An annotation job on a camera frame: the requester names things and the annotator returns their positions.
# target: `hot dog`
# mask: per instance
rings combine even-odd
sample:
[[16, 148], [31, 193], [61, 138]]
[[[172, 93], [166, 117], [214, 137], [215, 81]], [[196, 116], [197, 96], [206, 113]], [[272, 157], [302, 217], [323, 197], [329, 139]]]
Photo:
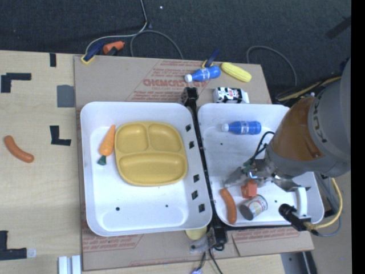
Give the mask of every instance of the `hot dog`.
[[227, 206], [227, 219], [230, 224], [235, 224], [237, 221], [237, 208], [230, 192], [223, 188], [220, 190], [220, 194]]
[[6, 148], [18, 159], [31, 163], [34, 156], [21, 150], [16, 144], [12, 136], [8, 135], [4, 138]]

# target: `black cable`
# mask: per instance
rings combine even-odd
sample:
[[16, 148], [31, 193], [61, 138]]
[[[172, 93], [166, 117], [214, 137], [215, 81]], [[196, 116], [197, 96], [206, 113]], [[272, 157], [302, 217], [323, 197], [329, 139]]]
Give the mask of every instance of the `black cable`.
[[181, 57], [181, 60], [184, 60], [184, 56], [181, 52], [181, 50], [179, 49], [179, 47], [175, 44], [175, 42], [170, 39], [170, 37], [168, 37], [167, 35], [159, 32], [159, 31], [156, 31], [156, 30], [144, 30], [144, 31], [141, 31], [140, 33], [137, 33], [136, 35], [134, 35], [131, 39], [131, 42], [130, 42], [130, 46], [129, 46], [129, 49], [131, 51], [131, 56], [134, 57], [134, 53], [133, 53], [133, 41], [136, 39], [136, 37], [138, 37], [139, 35], [141, 34], [146, 34], [146, 33], [152, 33], [152, 34], [158, 34], [158, 35], [162, 35], [164, 38], [166, 38], [167, 40], [170, 41], [171, 44], [173, 44], [173, 46], [175, 47], [175, 49], [179, 52], [180, 54], [180, 57]]
[[294, 69], [293, 65], [289, 62], [289, 60], [283, 54], [281, 54], [277, 50], [274, 50], [272, 48], [265, 47], [265, 46], [252, 46], [246, 52], [247, 63], [250, 63], [249, 54], [254, 49], [265, 49], [265, 50], [269, 50], [269, 51], [272, 51], [272, 52], [278, 54], [281, 58], [283, 58], [286, 61], [286, 63], [290, 66], [291, 70], [293, 71], [293, 74], [294, 74], [294, 85], [297, 86], [297, 84], [298, 84], [297, 73], [295, 72], [295, 69]]
[[212, 258], [212, 261], [213, 261], [213, 263], [215, 264], [215, 266], [217, 267], [218, 272], [219, 272], [220, 274], [223, 274], [223, 272], [222, 272], [222, 271], [221, 271], [221, 269], [219, 268], [219, 266], [218, 266], [218, 264], [217, 264], [217, 262], [216, 262], [216, 260], [215, 260], [215, 258], [214, 258], [214, 256], [213, 256], [213, 254], [212, 254], [212, 249], [211, 249], [211, 248], [209, 249], [209, 256], [210, 256], [210, 258]]
[[199, 269], [201, 269], [204, 266], [205, 258], [206, 258], [206, 253], [204, 252], [203, 256], [201, 257], [199, 266], [198, 266], [198, 268], [196, 268], [196, 270], [199, 270]]
[[[147, 20], [147, 14], [146, 14], [146, 10], [145, 10], [145, 7], [144, 7], [144, 1], [143, 0], [140, 0], [140, 4], [141, 4], [141, 8], [142, 8], [142, 12], [143, 12], [143, 17], [144, 17], [144, 25], [143, 27], [138, 31], [137, 34], [141, 33], [142, 31], [144, 31], [144, 29], [147, 27], [147, 24], [148, 24], [148, 20]], [[85, 53], [88, 53], [88, 50], [89, 48], [96, 42], [98, 41], [101, 41], [101, 40], [104, 40], [104, 39], [120, 39], [120, 38], [130, 38], [130, 37], [133, 37], [135, 34], [130, 34], [130, 35], [109, 35], [109, 36], [106, 36], [106, 37], [101, 37], [101, 38], [98, 38], [94, 41], [92, 41], [91, 43], [89, 43], [89, 45], [87, 46], [86, 48], [86, 51]]]
[[262, 145], [262, 142], [263, 142], [263, 140], [264, 140], [264, 138], [266, 137], [266, 135], [267, 134], [275, 134], [274, 132], [272, 132], [272, 131], [268, 131], [268, 132], [265, 132], [264, 134], [263, 134], [263, 136], [261, 137], [261, 140], [260, 140], [260, 142], [258, 143], [258, 146], [257, 146], [257, 148], [256, 148], [256, 151], [255, 151], [255, 153], [253, 154], [253, 156], [250, 158], [250, 160], [251, 161], [254, 161], [255, 160], [255, 158], [256, 158], [256, 156], [257, 155], [259, 155], [265, 148], [266, 148], [266, 145], [263, 147], [263, 149], [261, 149], [260, 150], [260, 147], [261, 147], [261, 145]]

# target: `can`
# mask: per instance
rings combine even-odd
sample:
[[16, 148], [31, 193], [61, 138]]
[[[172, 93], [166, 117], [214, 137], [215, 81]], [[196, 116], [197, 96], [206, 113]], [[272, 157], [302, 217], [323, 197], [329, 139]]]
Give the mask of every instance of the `can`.
[[257, 215], [267, 210], [267, 201], [261, 195], [257, 195], [243, 202], [239, 209], [245, 219], [253, 220]]

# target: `dark floor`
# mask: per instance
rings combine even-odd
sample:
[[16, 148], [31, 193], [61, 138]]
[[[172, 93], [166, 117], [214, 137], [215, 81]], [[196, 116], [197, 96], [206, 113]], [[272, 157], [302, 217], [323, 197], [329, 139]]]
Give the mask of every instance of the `dark floor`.
[[[351, 55], [351, 0], [143, 0], [147, 30], [163, 33], [183, 57], [247, 63], [252, 46], [284, 55], [297, 84], [338, 73]], [[132, 35], [144, 25], [140, 0], [0, 0], [0, 49], [83, 54], [105, 35]], [[130, 56], [124, 37], [121, 56]], [[135, 38], [136, 57], [180, 58], [162, 35]], [[267, 49], [249, 54], [275, 94], [295, 84], [288, 62]]]

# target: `yellow plate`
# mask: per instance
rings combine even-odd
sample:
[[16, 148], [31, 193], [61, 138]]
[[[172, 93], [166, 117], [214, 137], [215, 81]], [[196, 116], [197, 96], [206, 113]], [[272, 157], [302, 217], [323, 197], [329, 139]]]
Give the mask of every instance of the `yellow plate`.
[[120, 176], [135, 186], [161, 186], [181, 180], [188, 170], [180, 133], [161, 122], [132, 122], [115, 133]]

